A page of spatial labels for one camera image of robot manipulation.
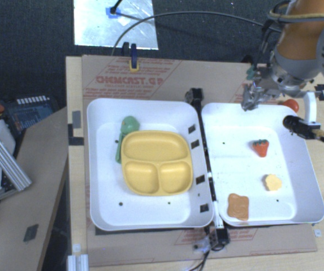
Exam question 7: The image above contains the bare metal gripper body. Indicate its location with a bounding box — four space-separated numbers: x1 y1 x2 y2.
248 65 308 102

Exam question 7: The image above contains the red ball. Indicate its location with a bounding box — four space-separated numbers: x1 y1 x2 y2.
281 98 300 113

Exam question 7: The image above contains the orange strawberry with green leaves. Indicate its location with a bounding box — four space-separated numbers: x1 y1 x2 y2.
252 139 271 158

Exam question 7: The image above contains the white plastic tray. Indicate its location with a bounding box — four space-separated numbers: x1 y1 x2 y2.
86 98 215 232
201 102 324 228

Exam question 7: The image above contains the thin black and white rod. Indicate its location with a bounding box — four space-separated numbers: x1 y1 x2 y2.
195 100 222 229

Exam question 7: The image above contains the yellow biscuit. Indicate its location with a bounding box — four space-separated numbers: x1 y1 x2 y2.
262 174 283 192

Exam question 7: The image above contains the brown cardboard board red print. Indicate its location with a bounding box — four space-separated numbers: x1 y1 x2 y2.
81 54 318 268

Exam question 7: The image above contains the orange toast slice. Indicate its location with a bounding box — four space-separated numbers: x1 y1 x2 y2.
227 193 250 222

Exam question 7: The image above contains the yellow divided plate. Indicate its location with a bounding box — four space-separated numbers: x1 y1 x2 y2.
120 130 195 196

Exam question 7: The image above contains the green toy spoon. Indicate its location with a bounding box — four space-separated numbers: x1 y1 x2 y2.
114 115 141 164

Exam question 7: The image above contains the black cylinder on white bracket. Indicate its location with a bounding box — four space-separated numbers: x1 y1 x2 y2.
282 84 324 140

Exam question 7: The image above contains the black block with thin wires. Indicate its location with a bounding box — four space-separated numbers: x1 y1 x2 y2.
185 87 205 104
208 226 231 250

